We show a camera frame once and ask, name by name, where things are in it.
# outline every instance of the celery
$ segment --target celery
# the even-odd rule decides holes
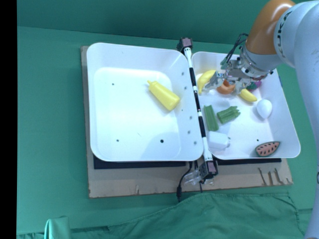
[[[237,109],[237,106],[230,106],[229,108],[217,113],[217,117],[219,118],[222,124],[225,124],[230,120],[237,118],[239,115],[240,112]]]
[[[219,129],[216,115],[212,105],[204,106],[206,124],[209,131],[217,131]]]

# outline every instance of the green wall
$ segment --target green wall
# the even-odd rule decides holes
[[[19,26],[233,44],[269,0],[17,0]]]

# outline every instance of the yellow bottle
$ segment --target yellow bottle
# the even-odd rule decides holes
[[[148,81],[150,92],[165,106],[166,109],[172,111],[180,101],[178,95],[164,87],[157,81]]]

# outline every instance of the white tray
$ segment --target white tray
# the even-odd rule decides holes
[[[207,70],[220,69],[220,62],[226,54],[197,52],[192,56],[192,63],[196,79]],[[238,96],[223,95],[216,90],[199,95],[201,109],[212,105],[215,113],[237,106],[241,112],[235,120],[221,124],[218,132],[228,135],[230,146],[225,150],[211,149],[211,152],[220,159],[246,159],[265,158],[258,157],[255,153],[257,145],[268,141],[279,141],[280,146],[276,152],[268,158],[294,158],[299,155],[300,142],[289,112],[287,101],[281,86],[281,82],[274,70],[268,75],[261,87],[254,90],[253,94],[258,98],[253,104],[249,104]],[[273,110],[268,119],[262,119],[257,111],[256,104],[261,99],[268,99],[273,105]]]
[[[105,161],[191,161],[203,153],[186,58],[176,50],[96,43],[87,50],[90,145]],[[168,112],[148,90],[180,97]]]

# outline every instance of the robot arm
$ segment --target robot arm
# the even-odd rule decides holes
[[[243,35],[247,36],[246,41],[240,40]],[[235,48],[244,41],[240,57],[231,60]],[[235,84],[234,94],[238,94],[282,63],[296,70],[317,145],[318,183],[305,238],[319,238],[319,0],[299,4],[270,0],[249,35],[241,34],[221,63],[223,72],[216,72],[204,89],[217,88],[227,80]]]

